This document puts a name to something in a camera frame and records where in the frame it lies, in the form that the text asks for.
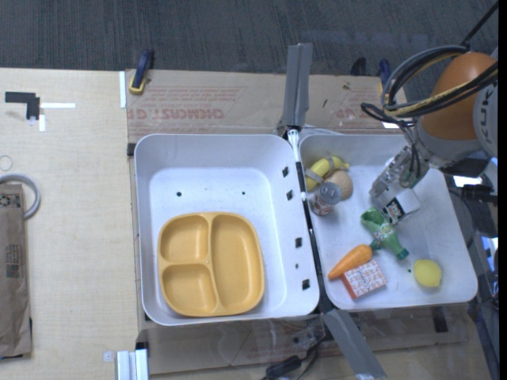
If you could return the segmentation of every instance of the blue clamp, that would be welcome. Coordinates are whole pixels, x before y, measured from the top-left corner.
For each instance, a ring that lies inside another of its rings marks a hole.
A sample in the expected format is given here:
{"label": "blue clamp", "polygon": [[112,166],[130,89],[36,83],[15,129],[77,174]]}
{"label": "blue clamp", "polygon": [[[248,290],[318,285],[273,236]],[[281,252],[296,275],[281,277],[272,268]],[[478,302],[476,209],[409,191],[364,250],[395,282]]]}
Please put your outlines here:
{"label": "blue clamp", "polygon": [[379,76],[380,81],[382,82],[382,87],[386,86],[389,77],[391,76],[391,65],[387,59],[380,60],[379,63]]}
{"label": "blue clamp", "polygon": [[141,60],[139,61],[139,65],[137,66],[137,71],[135,72],[135,75],[132,76],[128,84],[128,91],[130,93],[141,94],[143,92],[146,81],[144,74],[146,70],[151,67],[152,60],[153,60],[153,51],[152,50],[143,51]]}

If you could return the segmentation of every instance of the brown paper bag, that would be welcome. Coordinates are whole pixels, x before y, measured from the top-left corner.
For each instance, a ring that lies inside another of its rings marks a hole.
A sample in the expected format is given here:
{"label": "brown paper bag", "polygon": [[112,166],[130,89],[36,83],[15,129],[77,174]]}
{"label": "brown paper bag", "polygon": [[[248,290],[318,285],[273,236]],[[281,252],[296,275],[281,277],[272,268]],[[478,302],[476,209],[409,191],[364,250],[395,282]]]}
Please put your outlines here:
{"label": "brown paper bag", "polygon": [[24,197],[21,184],[0,184],[0,357],[31,351]]}

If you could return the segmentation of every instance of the toy carrot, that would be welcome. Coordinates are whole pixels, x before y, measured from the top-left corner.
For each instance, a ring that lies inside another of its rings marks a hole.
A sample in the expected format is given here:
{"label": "toy carrot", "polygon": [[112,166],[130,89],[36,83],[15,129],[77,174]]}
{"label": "toy carrot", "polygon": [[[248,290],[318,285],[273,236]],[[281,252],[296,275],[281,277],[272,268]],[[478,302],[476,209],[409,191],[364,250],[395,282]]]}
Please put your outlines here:
{"label": "toy carrot", "polygon": [[372,258],[372,247],[361,244],[349,251],[328,273],[329,279],[336,279],[350,269],[357,268],[370,261]]}

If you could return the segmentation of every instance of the yellow lemon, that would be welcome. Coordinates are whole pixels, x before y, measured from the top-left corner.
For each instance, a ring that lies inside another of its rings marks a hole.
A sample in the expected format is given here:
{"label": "yellow lemon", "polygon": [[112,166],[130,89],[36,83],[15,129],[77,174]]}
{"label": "yellow lemon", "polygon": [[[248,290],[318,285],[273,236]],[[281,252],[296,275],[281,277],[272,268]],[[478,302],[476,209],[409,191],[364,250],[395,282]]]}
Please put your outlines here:
{"label": "yellow lemon", "polygon": [[426,287],[439,287],[442,280],[440,266],[430,259],[417,259],[414,263],[415,279]]}

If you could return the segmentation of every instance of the metal bracket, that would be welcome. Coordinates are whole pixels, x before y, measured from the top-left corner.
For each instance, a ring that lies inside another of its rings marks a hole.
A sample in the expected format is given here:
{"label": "metal bracket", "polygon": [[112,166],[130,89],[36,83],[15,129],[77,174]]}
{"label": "metal bracket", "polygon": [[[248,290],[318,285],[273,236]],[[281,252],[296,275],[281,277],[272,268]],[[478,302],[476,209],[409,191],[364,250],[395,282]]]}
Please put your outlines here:
{"label": "metal bracket", "polygon": [[288,48],[284,112],[277,128],[279,135],[283,135],[288,127],[296,127],[299,130],[304,125],[306,112],[310,107],[308,86],[312,52],[313,45],[310,43]]}
{"label": "metal bracket", "polygon": [[357,378],[372,380],[386,377],[378,360],[347,311],[331,310],[325,313],[322,318]]}
{"label": "metal bracket", "polygon": [[148,380],[148,350],[116,353],[116,380]]}

